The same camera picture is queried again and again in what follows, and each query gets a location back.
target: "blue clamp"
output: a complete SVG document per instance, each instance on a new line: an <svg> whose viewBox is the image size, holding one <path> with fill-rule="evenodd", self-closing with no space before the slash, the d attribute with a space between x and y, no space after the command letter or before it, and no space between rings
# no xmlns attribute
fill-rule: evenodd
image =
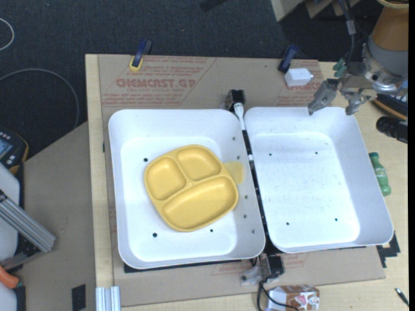
<svg viewBox="0 0 415 311"><path fill-rule="evenodd" d="M152 46L153 42L152 40L148 39L141 39L140 44L138 45L138 50L135 56L131 58L130 61L130 70L137 72L140 70L141 66L143 65L143 55L147 55Z"/></svg>
<svg viewBox="0 0 415 311"><path fill-rule="evenodd" d="M299 49L300 48L295 44L290 44L287 47L284 53L284 59L282 59L282 61L279 63L279 71L283 72L284 74L288 71L290 68L290 62Z"/></svg>

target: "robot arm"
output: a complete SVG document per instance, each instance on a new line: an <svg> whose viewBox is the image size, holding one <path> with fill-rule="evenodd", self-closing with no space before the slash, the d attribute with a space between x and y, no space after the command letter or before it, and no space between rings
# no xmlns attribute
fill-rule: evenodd
<svg viewBox="0 0 415 311"><path fill-rule="evenodd" d="M308 105L309 114L328 106L340 92L349 105L346 114L378 94L406 95L408 79L409 2L378 0L385 5L368 41L362 62L340 60L336 79L325 80Z"/></svg>

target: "cardboard sheet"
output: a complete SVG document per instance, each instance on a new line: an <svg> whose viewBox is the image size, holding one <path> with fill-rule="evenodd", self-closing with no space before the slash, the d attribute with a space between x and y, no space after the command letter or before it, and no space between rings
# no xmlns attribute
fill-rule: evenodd
<svg viewBox="0 0 415 311"><path fill-rule="evenodd" d="M256 292L241 284L248 260L203 264L163 270L125 272L117 249L117 225L110 158L108 120L125 108L218 108L228 91L243 89L246 109L256 106L306 106L322 82L318 62L293 60L306 67L313 79L289 88L277 70L277 59L145 56L143 68L132 73L129 55L99 55L102 122L108 182L108 202L115 284L122 305L144 305ZM271 286L365 281L385 277L376 247L282 254L285 273Z"/></svg>

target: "black screen device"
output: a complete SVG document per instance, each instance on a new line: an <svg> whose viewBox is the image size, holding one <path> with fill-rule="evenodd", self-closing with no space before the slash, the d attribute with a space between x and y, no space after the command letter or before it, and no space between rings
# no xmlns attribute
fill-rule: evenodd
<svg viewBox="0 0 415 311"><path fill-rule="evenodd" d="M15 174L27 158L29 146L16 132L0 126L0 163Z"/></svg>

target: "electrical cord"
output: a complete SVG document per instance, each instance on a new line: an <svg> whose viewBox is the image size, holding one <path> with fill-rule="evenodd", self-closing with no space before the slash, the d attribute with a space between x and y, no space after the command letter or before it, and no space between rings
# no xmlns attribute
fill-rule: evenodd
<svg viewBox="0 0 415 311"><path fill-rule="evenodd" d="M10 39L10 41L5 46L0 47L0 51L3 51L7 47L9 47L12 44L12 42L14 41L14 30L13 30L13 27L11 26L11 24L8 21L6 21L5 19L0 17L0 21L3 22L4 24L6 24L9 27L10 31L12 32L12 39Z"/></svg>
<svg viewBox="0 0 415 311"><path fill-rule="evenodd" d="M346 25L348 27L348 32L350 35L350 49L349 51L345 54L344 59L346 61L346 65L348 65L350 63L351 57L353 56L353 52L355 50L355 42L356 42L356 29L355 29L355 24L357 24L354 21L354 17L352 16L350 10L348 9L348 6L350 5L350 2L347 3L346 0L337 0L338 4L340 5L344 17L346 18Z"/></svg>
<svg viewBox="0 0 415 311"><path fill-rule="evenodd" d="M267 292L267 290L264 288L264 283L267 281L267 279L264 279L262 281L259 282L258 284L258 292L257 292L257 307L258 307L258 311L262 311L261 309L261 292L264 292L265 295L269 298L269 300L279 306L284 306L285 308L290 308L296 311L299 311L298 308L296 308L295 306L291 306L291 305L286 305L283 303L279 303L277 302L275 299L273 299L270 294Z"/></svg>
<svg viewBox="0 0 415 311"><path fill-rule="evenodd" d="M409 0L376 0L378 3L385 7L394 9L406 9L409 8Z"/></svg>
<svg viewBox="0 0 415 311"><path fill-rule="evenodd" d="M59 74L56 74L53 71L47 70L47 69L42 69L42 68L27 68L27 69L20 69L18 71L13 71L5 76L0 77L0 82L2 82L3 80L5 80L6 78L21 74L21 73L47 73L50 75L53 75L57 78L59 78L63 83L65 83L67 85L67 87L71 90L73 97L75 99L75 103L76 103L76 118L75 118L75 124L73 126L73 128L75 129L78 126L78 122L79 122L79 114L80 114L80 108L79 108L79 100L78 100L78 96L77 93L75 92L75 90L73 89L72 85L62 76L60 76Z"/></svg>

